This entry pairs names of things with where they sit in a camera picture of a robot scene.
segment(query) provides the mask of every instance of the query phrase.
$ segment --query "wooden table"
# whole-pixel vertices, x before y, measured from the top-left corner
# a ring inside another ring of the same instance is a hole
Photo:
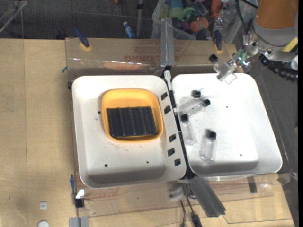
[[[64,41],[0,39],[0,227],[41,220],[64,227],[78,214],[69,181],[75,159],[65,66]],[[203,226],[294,226],[277,175],[267,178],[273,194],[224,201],[225,216],[207,218],[195,205]],[[181,207],[131,212],[89,218],[89,227],[179,227],[182,216]]]

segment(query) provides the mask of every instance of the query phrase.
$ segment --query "blue bottle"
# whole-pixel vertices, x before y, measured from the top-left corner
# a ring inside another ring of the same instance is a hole
[[[123,25],[124,25],[125,32],[126,32],[128,38],[130,38],[130,39],[137,38],[137,36],[133,32],[133,29],[128,25],[127,22],[124,22]]]

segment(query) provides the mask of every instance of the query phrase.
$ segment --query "dark floor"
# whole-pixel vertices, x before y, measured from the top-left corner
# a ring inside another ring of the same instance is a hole
[[[28,5],[23,10],[24,38],[56,39],[58,31],[63,29],[68,37],[74,37],[74,27],[87,37],[127,38],[123,27],[125,21],[136,31],[138,0],[120,0],[119,5],[113,0],[26,1]],[[150,38],[151,17],[158,0],[144,0],[144,3],[141,38]],[[0,2],[0,17],[7,4]],[[15,19],[0,37],[21,38],[20,21]],[[298,137],[294,131],[298,125],[298,85],[279,78],[260,64],[256,64],[250,74],[258,83],[283,155],[284,165],[280,173],[298,173]],[[295,225],[299,226],[298,181],[290,178],[283,188]]]

